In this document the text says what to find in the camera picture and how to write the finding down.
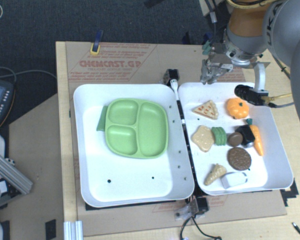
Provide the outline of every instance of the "green divided plate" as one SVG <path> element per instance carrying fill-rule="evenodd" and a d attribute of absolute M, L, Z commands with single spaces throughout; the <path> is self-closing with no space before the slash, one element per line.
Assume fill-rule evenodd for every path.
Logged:
<path fill-rule="evenodd" d="M 112 101 L 106 108 L 104 131 L 107 146 L 118 155 L 156 158 L 168 147 L 166 111 L 152 101 L 136 98 Z"/>

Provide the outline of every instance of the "orange pumpkin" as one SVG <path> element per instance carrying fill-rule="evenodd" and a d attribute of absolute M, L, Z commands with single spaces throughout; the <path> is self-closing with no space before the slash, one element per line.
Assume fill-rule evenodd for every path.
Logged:
<path fill-rule="evenodd" d="M 234 119 L 246 118 L 249 114 L 248 104 L 241 98 L 230 98 L 226 104 L 226 109 Z"/>

